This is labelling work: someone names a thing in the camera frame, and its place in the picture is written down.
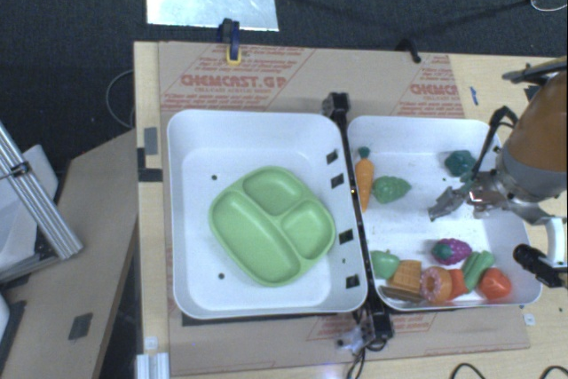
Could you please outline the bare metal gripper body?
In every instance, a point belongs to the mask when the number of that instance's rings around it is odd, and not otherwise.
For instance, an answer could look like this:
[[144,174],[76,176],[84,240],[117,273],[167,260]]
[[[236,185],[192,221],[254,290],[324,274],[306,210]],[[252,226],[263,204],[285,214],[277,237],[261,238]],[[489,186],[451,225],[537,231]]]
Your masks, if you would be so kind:
[[472,208],[474,218],[486,218],[497,211],[512,210],[509,191],[499,176],[497,170],[482,171],[464,182],[461,188],[464,201]]

